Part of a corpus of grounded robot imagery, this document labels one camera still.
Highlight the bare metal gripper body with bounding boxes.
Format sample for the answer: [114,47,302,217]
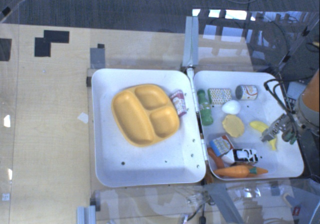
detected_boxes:
[268,113,301,135]

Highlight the yellow banana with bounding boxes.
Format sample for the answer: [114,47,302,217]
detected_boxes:
[249,120,278,151]

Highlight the white plastic tray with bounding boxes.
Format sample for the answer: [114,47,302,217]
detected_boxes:
[193,70,305,181]
[91,68,207,188]

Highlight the black and white carton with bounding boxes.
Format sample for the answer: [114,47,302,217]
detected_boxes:
[221,148,259,165]

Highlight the yellow round biscuit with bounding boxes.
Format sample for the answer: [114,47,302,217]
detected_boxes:
[221,114,246,139]

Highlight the white egg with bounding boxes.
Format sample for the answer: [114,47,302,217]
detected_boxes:
[221,100,242,115]

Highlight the grey and orange can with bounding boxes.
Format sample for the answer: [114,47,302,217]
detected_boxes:
[234,84,259,101]

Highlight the blue and white carton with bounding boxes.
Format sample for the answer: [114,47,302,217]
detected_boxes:
[208,134,235,158]

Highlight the orange carrot with green top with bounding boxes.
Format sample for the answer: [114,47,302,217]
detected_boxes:
[212,164,259,178]

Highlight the orange sausage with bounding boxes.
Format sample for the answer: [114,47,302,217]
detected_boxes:
[206,146,226,169]

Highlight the yellow patterned carton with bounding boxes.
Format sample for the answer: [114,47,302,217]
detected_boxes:
[207,88,233,105]

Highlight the green plastic bottle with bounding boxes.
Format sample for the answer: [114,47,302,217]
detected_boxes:
[196,89,215,127]

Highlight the thin black and white rod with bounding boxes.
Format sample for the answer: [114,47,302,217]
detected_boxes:
[185,67,209,168]

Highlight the red and white packet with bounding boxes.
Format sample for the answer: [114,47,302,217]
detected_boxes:
[169,89,188,118]

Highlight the yellow divided plate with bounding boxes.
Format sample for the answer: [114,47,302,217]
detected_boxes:
[111,84,181,148]

